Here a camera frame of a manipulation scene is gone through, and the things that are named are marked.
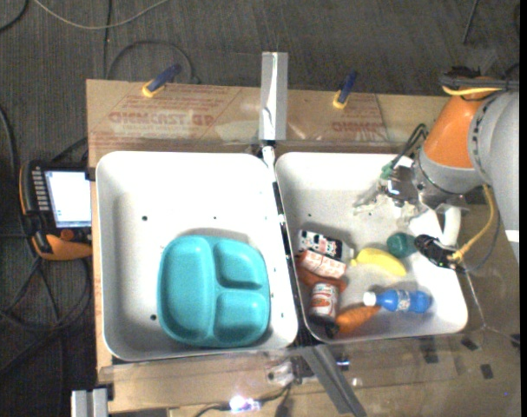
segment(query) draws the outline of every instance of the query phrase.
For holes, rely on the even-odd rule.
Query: yellow cable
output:
[[[484,225],[484,227],[478,234],[476,234],[466,244],[464,244],[459,250],[457,250],[450,256],[450,259],[455,262],[461,262],[464,259],[464,254],[471,248],[473,244],[475,244],[479,240],[479,238],[481,238],[486,233],[486,231],[489,228],[491,228],[491,225],[495,219],[495,200],[491,193],[491,189],[489,188],[487,184],[484,184],[483,190],[485,192],[487,202],[489,203],[489,209],[490,209],[489,221]]]
[[[451,96],[467,96],[469,94],[484,93],[485,91],[502,91],[502,88],[468,88],[468,89],[450,89],[443,86],[443,91]]]

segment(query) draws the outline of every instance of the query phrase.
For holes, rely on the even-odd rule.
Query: bottle label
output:
[[[408,310],[410,308],[410,293],[405,290],[397,290],[399,296],[399,304],[396,310]]]

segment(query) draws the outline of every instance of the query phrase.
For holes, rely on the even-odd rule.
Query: toy banana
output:
[[[358,255],[350,261],[351,266],[357,266],[358,264],[375,264],[397,276],[406,274],[402,261],[380,248],[362,248]]]

